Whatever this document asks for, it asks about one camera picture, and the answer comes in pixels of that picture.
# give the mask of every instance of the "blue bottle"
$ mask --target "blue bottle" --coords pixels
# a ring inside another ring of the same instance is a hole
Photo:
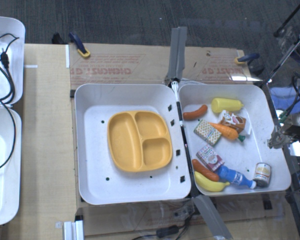
[[[220,179],[226,180],[232,184],[236,184],[239,186],[246,185],[252,190],[257,185],[254,180],[248,180],[246,176],[244,176],[241,172],[229,169],[224,165],[221,165],[216,173],[219,175]]]

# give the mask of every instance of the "yellow cylinder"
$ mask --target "yellow cylinder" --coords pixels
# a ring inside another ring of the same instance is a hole
[[[238,111],[244,105],[238,99],[231,98],[214,98],[211,102],[211,109],[215,113],[220,113],[223,110]]]

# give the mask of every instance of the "white tray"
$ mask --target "white tray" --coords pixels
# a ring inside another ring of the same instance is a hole
[[[225,166],[243,173],[249,180],[254,177],[257,163],[269,164],[272,167],[270,184],[268,187],[256,187],[255,189],[230,185],[221,192],[209,192],[200,186],[197,188],[207,196],[275,192],[289,188],[291,174],[282,149],[270,149],[267,145],[267,140],[271,138],[274,129],[274,123],[264,92],[251,84],[187,84],[179,89],[182,111],[194,111],[206,104],[208,106],[207,113],[200,119],[213,123],[218,122],[219,115],[211,110],[212,99],[216,97],[240,100],[244,107],[235,113],[250,121],[252,131],[243,142],[228,140],[221,136],[213,146],[214,150],[224,160]],[[199,121],[184,121],[183,123],[191,158],[197,159],[196,153],[206,144],[194,133]]]
[[[76,90],[74,100],[79,192],[87,203],[176,200],[189,194],[186,152],[170,88],[161,84],[85,84]],[[145,172],[116,167],[108,146],[107,124],[112,115],[133,110],[153,111],[164,118],[172,142],[172,159],[167,166]]]
[[[10,44],[7,50],[9,68],[15,86],[15,96],[11,104],[23,94],[25,26],[17,19],[0,17],[0,36],[10,33],[19,39]],[[0,54],[14,38],[6,35],[0,38]],[[0,97],[10,90],[8,81],[0,72]],[[19,209],[21,179],[21,135],[20,116],[10,109],[16,124],[15,147],[8,163],[0,169],[0,225],[12,220]],[[14,127],[12,119],[4,107],[0,107],[0,165],[8,158],[13,143]]]

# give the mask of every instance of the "carrot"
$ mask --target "carrot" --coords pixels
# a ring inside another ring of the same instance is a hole
[[[209,122],[209,124],[212,127],[216,128],[224,137],[226,137],[229,140],[235,140],[239,138],[238,132],[229,126],[225,126],[223,124],[213,123],[213,122]]]
[[[193,165],[193,169],[202,174],[203,176],[207,177],[209,180],[213,181],[213,182],[218,182],[219,181],[219,175],[214,173],[213,171],[210,171],[209,169],[207,169],[206,167],[204,167],[199,160],[197,159],[192,159],[192,165]]]
[[[183,119],[184,120],[194,120],[197,119],[201,116],[203,116],[208,110],[208,106],[207,105],[202,105],[200,108],[198,108],[195,111],[192,112],[184,112],[183,113]]]

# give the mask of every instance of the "blue clamp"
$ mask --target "blue clamp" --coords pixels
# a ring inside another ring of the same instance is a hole
[[[259,59],[260,54],[259,53],[251,53],[242,57],[236,57],[234,59],[234,63],[237,65],[244,65],[246,62],[248,62],[248,64],[250,64],[253,60],[255,59]]]
[[[84,58],[88,58],[90,56],[90,51],[88,51],[87,48],[85,48],[84,44],[81,42],[79,36],[74,33],[74,32],[70,32],[69,33],[69,37],[71,38],[72,41],[74,41],[74,43],[76,44],[77,47],[77,51],[78,53],[84,57]]]

